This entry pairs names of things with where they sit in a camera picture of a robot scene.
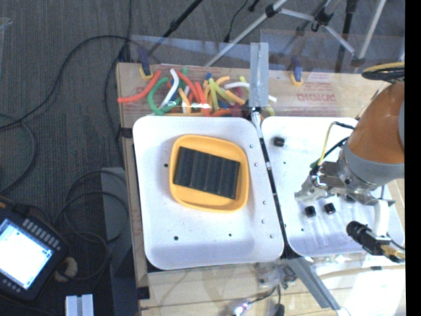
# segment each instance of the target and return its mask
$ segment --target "black grooved panel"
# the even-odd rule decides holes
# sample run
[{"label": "black grooved panel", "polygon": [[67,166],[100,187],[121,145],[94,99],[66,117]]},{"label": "black grooved panel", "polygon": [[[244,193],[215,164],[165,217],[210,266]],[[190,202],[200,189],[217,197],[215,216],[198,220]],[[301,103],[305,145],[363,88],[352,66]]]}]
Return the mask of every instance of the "black grooved panel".
[{"label": "black grooved panel", "polygon": [[238,172],[238,161],[180,147],[173,183],[235,199]]}]

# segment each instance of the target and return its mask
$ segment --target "white tray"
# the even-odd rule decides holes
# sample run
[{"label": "white tray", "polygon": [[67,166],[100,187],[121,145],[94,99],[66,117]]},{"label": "white tray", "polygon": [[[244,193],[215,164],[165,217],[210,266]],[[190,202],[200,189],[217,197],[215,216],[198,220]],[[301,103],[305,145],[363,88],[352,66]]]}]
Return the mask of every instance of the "white tray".
[{"label": "white tray", "polygon": [[[319,199],[314,203],[297,203],[294,192],[301,189],[307,177],[309,165],[320,158],[326,132],[333,121],[355,125],[354,119],[330,117],[268,117],[262,123],[262,133],[268,150],[276,192],[281,205],[282,216],[286,224],[287,239],[291,247],[301,255],[325,256],[339,253],[362,251],[361,245],[353,241],[346,233],[348,222],[356,220],[373,227],[374,209],[359,203],[347,203],[338,197]],[[333,126],[327,149],[349,136],[349,129]],[[285,140],[283,147],[275,146],[274,137]],[[339,149],[332,152],[326,160],[337,161]],[[384,198],[391,199],[388,190]],[[333,203],[336,213],[328,215],[323,206]],[[316,208],[317,218],[308,219],[303,214],[305,206]],[[402,244],[404,232],[394,206],[390,207],[389,234]]]},{"label": "white tray", "polygon": [[[177,203],[168,187],[174,141],[185,134],[231,141],[247,155],[249,199],[234,213]],[[133,127],[145,253],[159,269],[270,262],[284,242],[255,127],[242,118],[142,117]]]}]

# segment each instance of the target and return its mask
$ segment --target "white screen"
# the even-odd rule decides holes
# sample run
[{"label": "white screen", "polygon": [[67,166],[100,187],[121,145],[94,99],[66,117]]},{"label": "white screen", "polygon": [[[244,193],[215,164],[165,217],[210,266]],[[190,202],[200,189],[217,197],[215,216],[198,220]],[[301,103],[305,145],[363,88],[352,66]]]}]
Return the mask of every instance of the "white screen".
[{"label": "white screen", "polygon": [[28,289],[53,251],[9,220],[0,225],[0,273]]}]

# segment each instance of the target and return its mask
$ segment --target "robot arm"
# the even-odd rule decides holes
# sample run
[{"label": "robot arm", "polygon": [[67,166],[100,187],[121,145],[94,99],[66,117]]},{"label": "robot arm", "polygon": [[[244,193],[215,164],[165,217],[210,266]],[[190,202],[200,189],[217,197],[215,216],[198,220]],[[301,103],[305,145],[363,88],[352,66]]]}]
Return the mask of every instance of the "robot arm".
[{"label": "robot arm", "polygon": [[315,201],[344,195],[374,207],[374,227],[356,221],[347,233],[373,255],[385,255],[388,207],[394,201],[378,199],[372,191],[405,177],[405,83],[381,91],[362,114],[341,149],[336,163],[325,161],[313,168],[295,193],[297,201]]}]

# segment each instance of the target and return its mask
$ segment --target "gray floor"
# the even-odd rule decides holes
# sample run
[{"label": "gray floor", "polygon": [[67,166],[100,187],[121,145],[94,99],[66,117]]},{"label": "gray floor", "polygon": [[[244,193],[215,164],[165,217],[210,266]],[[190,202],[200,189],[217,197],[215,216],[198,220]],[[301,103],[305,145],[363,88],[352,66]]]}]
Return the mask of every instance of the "gray floor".
[{"label": "gray floor", "polygon": [[[105,82],[124,41],[101,38],[77,46],[88,38],[103,35],[159,37],[193,1],[0,0],[0,16],[12,21],[5,30],[3,44],[0,125],[10,122],[7,117],[22,118],[51,94],[44,106],[24,120],[35,137],[34,162],[28,172],[5,191],[2,189],[19,177],[30,161],[32,142],[21,126],[0,129],[2,196],[35,205],[54,216],[64,205],[66,192],[78,177],[103,167],[121,165],[119,148],[114,140],[119,118],[118,106],[113,101],[116,97],[114,71],[106,89]],[[267,5],[276,1],[260,0],[253,13],[243,9],[235,19],[231,38],[234,39],[264,13]],[[289,0],[284,7],[311,14],[321,1]],[[171,34],[171,38],[222,42],[234,13],[243,2],[204,0]],[[364,35],[375,3],[376,0],[359,1],[350,30],[353,38]],[[340,32],[344,18],[345,2],[335,10],[330,26]],[[281,39],[282,45],[290,40],[291,33],[302,23],[302,20],[290,16],[276,15],[265,20],[241,43],[259,42],[264,36],[280,34],[277,39]],[[374,55],[374,59],[379,63],[396,61],[405,43],[404,34],[405,0],[387,0],[374,33],[379,41],[375,41],[370,49],[381,54]],[[319,31],[313,36],[327,35]],[[385,42],[393,45],[385,47]],[[336,55],[337,48],[325,60],[334,61]],[[282,63],[276,55],[272,59],[275,65]],[[161,51],[151,60],[176,63],[177,58]],[[314,68],[309,62],[305,61],[305,68]],[[112,126],[107,113],[111,116]],[[73,188],[70,197],[100,189],[99,177],[89,176]],[[101,235],[105,233],[103,214],[102,201],[97,195],[84,197],[69,212],[72,223],[78,229]],[[58,228],[63,232],[69,231],[62,221]],[[75,241],[72,249],[72,254],[80,262],[81,275],[94,272],[102,264],[103,253],[99,245]],[[94,293],[95,314],[112,315],[110,284],[107,273],[99,282],[96,278],[65,285],[52,281],[35,305],[54,315],[62,315],[65,296]],[[22,309],[5,307],[2,303],[3,300],[0,300],[2,315],[33,315],[32,311],[25,313]]]}]

